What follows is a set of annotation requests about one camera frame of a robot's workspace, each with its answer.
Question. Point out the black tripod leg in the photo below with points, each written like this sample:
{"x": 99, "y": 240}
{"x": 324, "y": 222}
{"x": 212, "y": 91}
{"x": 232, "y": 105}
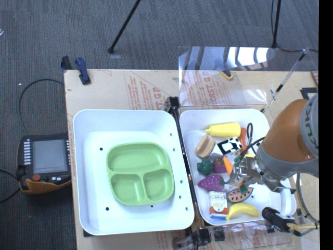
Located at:
{"x": 127, "y": 22}

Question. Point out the orange and white juice carton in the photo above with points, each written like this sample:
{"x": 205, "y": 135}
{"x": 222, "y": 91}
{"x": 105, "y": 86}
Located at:
{"x": 218, "y": 204}

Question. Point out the brown cardboard board red print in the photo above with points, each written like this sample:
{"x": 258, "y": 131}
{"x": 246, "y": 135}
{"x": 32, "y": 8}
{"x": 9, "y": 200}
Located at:
{"x": 109, "y": 92}

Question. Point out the green divided plate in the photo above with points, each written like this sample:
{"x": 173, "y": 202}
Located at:
{"x": 140, "y": 160}

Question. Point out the green broccoli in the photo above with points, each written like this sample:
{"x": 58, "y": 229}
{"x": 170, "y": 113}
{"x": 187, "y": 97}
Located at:
{"x": 205, "y": 167}

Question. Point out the black stand pole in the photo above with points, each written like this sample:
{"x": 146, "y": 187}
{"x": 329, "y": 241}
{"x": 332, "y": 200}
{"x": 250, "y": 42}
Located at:
{"x": 277, "y": 17}

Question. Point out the white plastic tray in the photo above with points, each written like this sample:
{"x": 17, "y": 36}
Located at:
{"x": 192, "y": 124}
{"x": 93, "y": 181}

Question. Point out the purple cupcake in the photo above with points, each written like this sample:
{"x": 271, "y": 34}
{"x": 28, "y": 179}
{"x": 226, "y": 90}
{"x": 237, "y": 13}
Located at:
{"x": 219, "y": 165}

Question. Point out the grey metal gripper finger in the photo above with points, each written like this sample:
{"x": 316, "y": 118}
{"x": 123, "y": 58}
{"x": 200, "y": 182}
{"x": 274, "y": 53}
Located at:
{"x": 233, "y": 178}
{"x": 245, "y": 180}

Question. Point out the yellow banana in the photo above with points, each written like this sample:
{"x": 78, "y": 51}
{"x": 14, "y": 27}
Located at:
{"x": 243, "y": 208}

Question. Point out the orange wedge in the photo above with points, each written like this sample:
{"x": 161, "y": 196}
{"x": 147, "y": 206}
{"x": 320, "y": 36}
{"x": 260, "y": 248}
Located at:
{"x": 228, "y": 165}

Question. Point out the black and white carton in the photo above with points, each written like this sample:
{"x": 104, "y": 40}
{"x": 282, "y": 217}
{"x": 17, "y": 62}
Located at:
{"x": 230, "y": 146}

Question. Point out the yellow mustard bottle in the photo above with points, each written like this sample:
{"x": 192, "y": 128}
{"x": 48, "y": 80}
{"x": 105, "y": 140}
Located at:
{"x": 225, "y": 130}

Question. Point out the tan hot dog bun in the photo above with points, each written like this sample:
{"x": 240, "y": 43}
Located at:
{"x": 205, "y": 147}

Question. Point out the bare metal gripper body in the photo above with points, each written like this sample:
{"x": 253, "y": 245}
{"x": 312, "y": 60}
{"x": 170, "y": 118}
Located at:
{"x": 251, "y": 169}

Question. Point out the orange carrot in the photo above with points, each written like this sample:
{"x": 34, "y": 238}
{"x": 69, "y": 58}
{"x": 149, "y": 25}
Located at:
{"x": 243, "y": 139}

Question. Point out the red watermelon slice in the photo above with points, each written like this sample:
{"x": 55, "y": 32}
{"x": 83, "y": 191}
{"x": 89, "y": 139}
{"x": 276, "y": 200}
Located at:
{"x": 238, "y": 196}

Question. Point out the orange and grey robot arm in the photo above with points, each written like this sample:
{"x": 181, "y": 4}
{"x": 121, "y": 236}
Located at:
{"x": 286, "y": 137}

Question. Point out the purple grapes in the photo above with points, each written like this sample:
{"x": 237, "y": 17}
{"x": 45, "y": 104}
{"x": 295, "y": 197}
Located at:
{"x": 210, "y": 183}

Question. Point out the black cylinder on white bracket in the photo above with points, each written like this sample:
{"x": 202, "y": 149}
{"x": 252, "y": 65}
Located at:
{"x": 275, "y": 219}

